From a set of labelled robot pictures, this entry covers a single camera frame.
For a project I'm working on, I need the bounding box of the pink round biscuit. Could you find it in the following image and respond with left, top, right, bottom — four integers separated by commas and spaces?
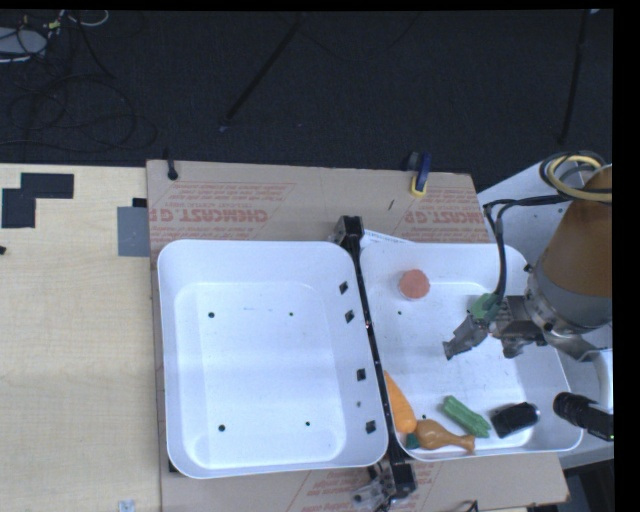
398, 268, 432, 302

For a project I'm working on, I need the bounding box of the thin black rod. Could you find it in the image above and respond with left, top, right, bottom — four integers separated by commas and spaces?
344, 233, 407, 467

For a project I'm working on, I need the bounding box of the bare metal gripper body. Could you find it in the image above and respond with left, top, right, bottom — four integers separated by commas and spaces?
487, 288, 556, 349

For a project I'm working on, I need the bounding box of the tan chicken drumstick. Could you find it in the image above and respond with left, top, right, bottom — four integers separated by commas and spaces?
415, 418, 477, 455

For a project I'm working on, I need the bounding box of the white plastic tray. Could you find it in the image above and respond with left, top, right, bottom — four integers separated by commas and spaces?
356, 238, 585, 463
156, 238, 391, 481

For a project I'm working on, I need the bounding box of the brown cardboard board, red print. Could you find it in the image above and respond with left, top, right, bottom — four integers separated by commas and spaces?
145, 159, 572, 512

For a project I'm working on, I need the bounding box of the orange carrot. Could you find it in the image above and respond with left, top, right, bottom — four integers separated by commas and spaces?
383, 370, 422, 450

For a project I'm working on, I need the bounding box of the white paper slip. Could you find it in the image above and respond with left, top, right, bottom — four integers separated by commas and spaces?
362, 228, 416, 247

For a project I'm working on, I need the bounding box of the small black box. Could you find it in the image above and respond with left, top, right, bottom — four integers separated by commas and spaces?
489, 401, 542, 440

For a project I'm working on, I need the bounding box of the green bean pod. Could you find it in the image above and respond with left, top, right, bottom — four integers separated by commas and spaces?
441, 395, 493, 440

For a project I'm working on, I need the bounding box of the black cylinder on white bracket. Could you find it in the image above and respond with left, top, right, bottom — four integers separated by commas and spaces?
547, 332, 615, 443

